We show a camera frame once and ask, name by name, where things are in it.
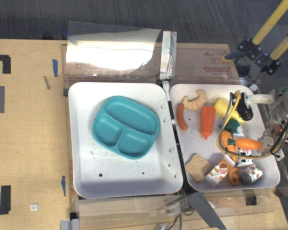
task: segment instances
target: wooden table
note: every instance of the wooden table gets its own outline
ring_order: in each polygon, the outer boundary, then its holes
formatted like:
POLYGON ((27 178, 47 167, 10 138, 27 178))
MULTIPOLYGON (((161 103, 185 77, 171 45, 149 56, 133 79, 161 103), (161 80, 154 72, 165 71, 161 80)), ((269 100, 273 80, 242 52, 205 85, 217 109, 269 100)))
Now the wooden table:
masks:
MULTIPOLYGON (((0 113, 0 187, 11 186, 11 210, 0 215, 0 229, 54 230, 60 229, 61 220, 69 219, 71 191, 62 69, 62 46, 66 43, 0 39, 0 55, 9 55, 12 61, 11 74, 2 73, 0 62, 0 86, 5 86, 5 110, 0 113), (53 59, 58 61, 57 77, 53 59), (63 176, 66 196, 61 185, 63 176), (33 203, 38 203, 37 211, 30 210, 33 203)), ((228 229, 288 229, 279 198, 272 189, 265 195, 271 210, 224 217, 219 212, 223 223, 228 229)), ((207 228, 202 219, 183 219, 185 230, 207 228)))

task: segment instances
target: yellow pole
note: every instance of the yellow pole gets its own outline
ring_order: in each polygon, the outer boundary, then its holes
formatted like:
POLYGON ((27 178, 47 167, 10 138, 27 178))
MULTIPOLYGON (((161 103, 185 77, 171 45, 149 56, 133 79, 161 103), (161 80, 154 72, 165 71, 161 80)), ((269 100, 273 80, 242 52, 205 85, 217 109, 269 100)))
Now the yellow pole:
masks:
POLYGON ((252 39, 252 42, 255 45, 259 45, 287 10, 288 0, 282 0, 256 36, 252 39))
POLYGON ((278 60, 281 55, 288 49, 288 36, 273 50, 270 57, 273 60, 278 60))

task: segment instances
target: teal divided plate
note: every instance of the teal divided plate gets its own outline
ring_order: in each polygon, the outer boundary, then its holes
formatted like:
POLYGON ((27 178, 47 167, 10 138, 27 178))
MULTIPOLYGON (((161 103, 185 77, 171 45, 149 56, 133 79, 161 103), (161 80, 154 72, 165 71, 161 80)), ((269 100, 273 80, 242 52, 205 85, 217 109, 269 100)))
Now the teal divided plate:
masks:
POLYGON ((151 149, 159 133, 157 115, 123 96, 108 98, 94 123, 93 137, 103 147, 128 159, 139 159, 151 149))

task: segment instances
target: brown donut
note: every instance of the brown donut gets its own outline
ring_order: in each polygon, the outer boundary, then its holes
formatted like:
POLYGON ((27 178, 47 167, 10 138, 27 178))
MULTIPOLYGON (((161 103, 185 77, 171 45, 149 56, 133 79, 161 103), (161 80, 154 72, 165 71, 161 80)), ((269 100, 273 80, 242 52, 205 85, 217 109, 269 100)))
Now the brown donut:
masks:
POLYGON ((232 186, 238 186, 239 184, 239 174, 240 170, 237 167, 232 168, 228 172, 228 180, 232 186))

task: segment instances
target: white plastic tray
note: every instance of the white plastic tray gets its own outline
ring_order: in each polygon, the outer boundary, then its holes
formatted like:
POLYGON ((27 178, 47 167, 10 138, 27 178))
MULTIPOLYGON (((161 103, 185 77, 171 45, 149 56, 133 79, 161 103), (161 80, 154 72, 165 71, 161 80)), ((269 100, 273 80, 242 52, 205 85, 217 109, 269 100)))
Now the white plastic tray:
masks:
MULTIPOLYGON (((252 91, 243 85, 216 85, 216 84, 177 84, 170 89, 170 98, 173 105, 174 115, 179 103, 182 102, 184 96, 188 95, 189 99, 197 97, 196 90, 202 89, 207 95, 207 104, 213 104, 219 97, 223 97, 229 101, 229 93, 240 90, 246 92, 247 95, 252 95, 252 91)), ((241 124, 241 128, 245 137, 257 140, 261 137, 264 131, 264 124, 257 105, 252 105, 254 118, 250 121, 241 124)), ((216 114, 213 133, 208 140, 205 140, 200 133, 200 110, 192 112, 184 110, 184 119, 188 125, 186 131, 177 127, 178 137, 180 141, 181 151, 184 163, 187 164, 194 154, 201 155, 204 159, 210 161, 214 167, 224 154, 218 149, 216 145, 216 137, 219 131, 219 125, 222 123, 223 118, 216 114)), ((197 191, 200 192, 214 192, 214 191, 229 191, 238 189, 251 189, 251 188, 268 188, 275 187, 280 181, 280 173, 273 156, 264 159, 254 160, 254 163, 259 165, 264 172, 262 178, 250 186, 243 186, 239 184, 233 187, 225 178, 217 187, 212 188, 206 181, 200 183, 195 182, 191 176, 188 176, 189 184, 197 191)))
POLYGON ((68 92, 73 157, 73 182, 84 198, 172 194, 183 178, 164 90, 149 83, 79 82, 68 92), (115 95, 133 99, 154 111, 159 134, 142 158, 130 160, 93 138, 92 126, 104 101, 115 95))

